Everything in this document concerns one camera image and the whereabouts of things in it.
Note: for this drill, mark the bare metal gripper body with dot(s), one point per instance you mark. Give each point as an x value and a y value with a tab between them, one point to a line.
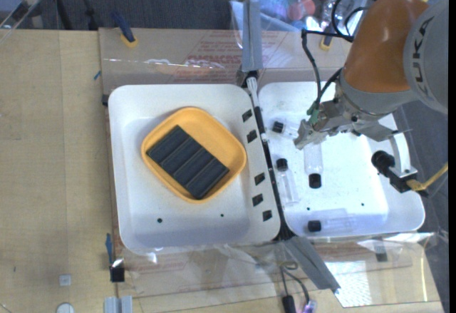
347	119

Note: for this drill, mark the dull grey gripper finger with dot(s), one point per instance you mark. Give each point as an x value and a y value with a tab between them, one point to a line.
302	133
322	135

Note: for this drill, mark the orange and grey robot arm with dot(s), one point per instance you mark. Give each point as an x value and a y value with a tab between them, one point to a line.
384	44

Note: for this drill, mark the clear bottle with black cap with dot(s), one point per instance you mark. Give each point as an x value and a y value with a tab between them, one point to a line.
278	126
315	226
288	183
313	162

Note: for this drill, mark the white plastic tray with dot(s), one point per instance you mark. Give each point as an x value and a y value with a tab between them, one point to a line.
349	197
135	179

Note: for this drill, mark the yellow square plate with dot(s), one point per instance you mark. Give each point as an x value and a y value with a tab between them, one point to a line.
213	129

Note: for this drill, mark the dark grey ribbed block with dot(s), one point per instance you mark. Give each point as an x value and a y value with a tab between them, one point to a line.
188	162

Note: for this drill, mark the black cylinder on white bracket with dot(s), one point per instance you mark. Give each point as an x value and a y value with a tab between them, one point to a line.
383	160

